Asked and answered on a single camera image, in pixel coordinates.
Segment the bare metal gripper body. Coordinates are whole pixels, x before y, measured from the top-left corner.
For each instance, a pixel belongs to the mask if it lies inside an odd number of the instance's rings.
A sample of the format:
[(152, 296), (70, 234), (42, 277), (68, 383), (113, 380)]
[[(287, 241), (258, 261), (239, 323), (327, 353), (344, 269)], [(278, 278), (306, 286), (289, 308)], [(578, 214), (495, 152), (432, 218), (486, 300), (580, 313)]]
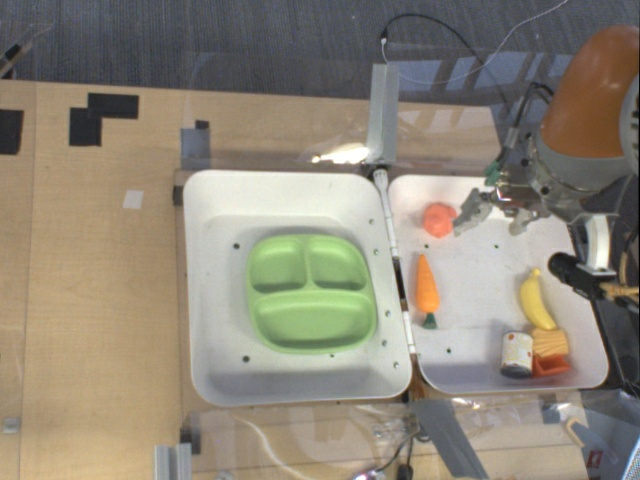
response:
[(509, 131), (498, 156), (491, 163), (491, 202), (507, 217), (541, 219), (550, 216), (541, 196), (527, 178), (529, 167), (527, 142), (519, 131)]

